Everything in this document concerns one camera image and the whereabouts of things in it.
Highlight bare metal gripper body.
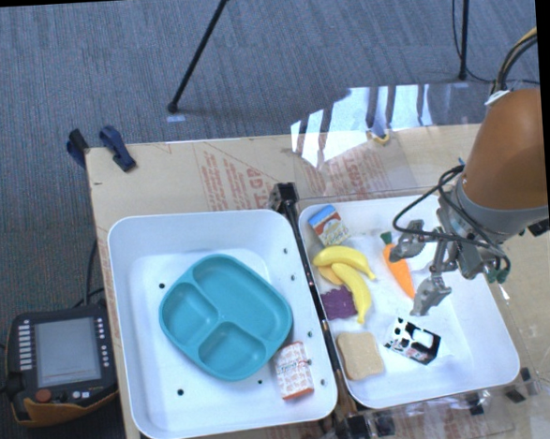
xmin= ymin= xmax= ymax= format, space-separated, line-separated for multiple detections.
xmin=424 ymin=186 xmax=499 ymax=284

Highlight orange carrot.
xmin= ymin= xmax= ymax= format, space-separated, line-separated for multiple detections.
xmin=379 ymin=228 xmax=418 ymax=303

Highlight black and white carton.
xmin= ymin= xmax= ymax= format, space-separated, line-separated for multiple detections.
xmin=380 ymin=314 xmax=444 ymax=370

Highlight yellow banana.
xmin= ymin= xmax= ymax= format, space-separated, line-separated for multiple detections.
xmin=330 ymin=259 xmax=375 ymax=328
xmin=311 ymin=241 xmax=378 ymax=286

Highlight white plastic tray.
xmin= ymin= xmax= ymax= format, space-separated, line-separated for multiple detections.
xmin=105 ymin=202 xmax=342 ymax=439
xmin=296 ymin=187 xmax=524 ymax=415

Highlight blue and orange carton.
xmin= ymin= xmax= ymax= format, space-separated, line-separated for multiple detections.
xmin=306 ymin=202 xmax=352 ymax=249

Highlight orange-yellow toy food piece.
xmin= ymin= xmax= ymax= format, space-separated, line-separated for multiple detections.
xmin=317 ymin=264 xmax=346 ymax=288

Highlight purple grapes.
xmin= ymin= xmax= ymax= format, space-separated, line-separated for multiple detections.
xmin=319 ymin=285 xmax=359 ymax=322

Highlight tan bread slice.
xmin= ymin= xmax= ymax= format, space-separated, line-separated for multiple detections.
xmin=334 ymin=329 xmax=387 ymax=383

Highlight orange and white carton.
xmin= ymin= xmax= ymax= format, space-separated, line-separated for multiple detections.
xmin=271 ymin=339 xmax=317 ymax=402

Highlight teal divided plate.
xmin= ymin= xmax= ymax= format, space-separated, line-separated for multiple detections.
xmin=154 ymin=248 xmax=299 ymax=388

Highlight black stand leg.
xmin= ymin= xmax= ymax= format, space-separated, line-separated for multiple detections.
xmin=159 ymin=0 xmax=241 ymax=115
xmin=452 ymin=0 xmax=482 ymax=82

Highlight brown cardboard board red print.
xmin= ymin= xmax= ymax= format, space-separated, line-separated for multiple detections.
xmin=84 ymin=114 xmax=550 ymax=439

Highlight black block with thin wires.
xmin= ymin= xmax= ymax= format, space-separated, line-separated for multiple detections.
xmin=268 ymin=181 xmax=302 ymax=214
xmin=333 ymin=412 xmax=372 ymax=439

